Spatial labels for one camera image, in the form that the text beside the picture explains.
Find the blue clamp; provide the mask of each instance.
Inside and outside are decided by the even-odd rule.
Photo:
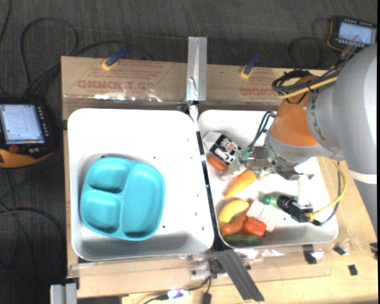
[[[241,71],[242,78],[248,79],[251,76],[252,68],[258,63],[258,61],[259,61],[259,55],[255,54],[252,57],[252,59],[249,61],[249,63],[242,68],[242,71]]]
[[[131,52],[130,46],[119,49],[117,52],[115,52],[113,55],[111,55],[109,58],[103,61],[103,68],[106,71],[110,71],[113,67],[117,65],[118,60],[125,58],[125,55],[127,55],[129,52]]]

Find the table surface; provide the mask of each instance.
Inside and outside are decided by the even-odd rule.
[[[69,99],[67,113],[64,108],[64,119],[72,108],[73,102]],[[141,304],[166,289],[199,284],[200,281],[195,281],[190,275],[185,260],[180,258],[138,263],[122,260],[95,267],[91,263],[78,263],[70,235],[67,131],[64,131],[64,145],[68,275],[79,277],[78,298],[125,295],[121,297],[122,303]],[[319,158],[319,163],[329,194],[336,196],[338,182],[331,161]],[[342,162],[341,166],[347,190],[337,213],[339,235],[335,242],[321,249],[323,257],[317,264],[308,264],[302,251],[294,250],[284,258],[270,256],[253,262],[250,274],[267,303],[378,303],[378,260],[370,247],[377,238],[346,163]],[[340,245],[346,254],[336,253],[332,250],[334,245]],[[357,274],[351,274],[350,267],[356,268]],[[190,297],[171,302],[201,303],[206,289],[207,285],[191,291]],[[225,276],[212,279],[209,293],[213,304],[244,303],[231,280]]]

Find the yellow banana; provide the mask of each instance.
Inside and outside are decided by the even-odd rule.
[[[249,207],[249,203],[243,199],[234,199],[226,203],[221,209],[221,212],[218,215],[219,223],[228,223],[231,221],[231,218],[238,213],[243,212]]]

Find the emergency stop button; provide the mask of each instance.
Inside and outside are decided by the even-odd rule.
[[[12,144],[8,148],[8,151],[10,151],[11,153],[17,153],[19,150],[20,150],[20,147],[16,144]]]

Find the turquoise tray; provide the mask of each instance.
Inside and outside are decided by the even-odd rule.
[[[154,167],[125,158],[94,162],[84,180],[79,212],[92,231],[130,241],[155,234],[165,204],[165,181]]]

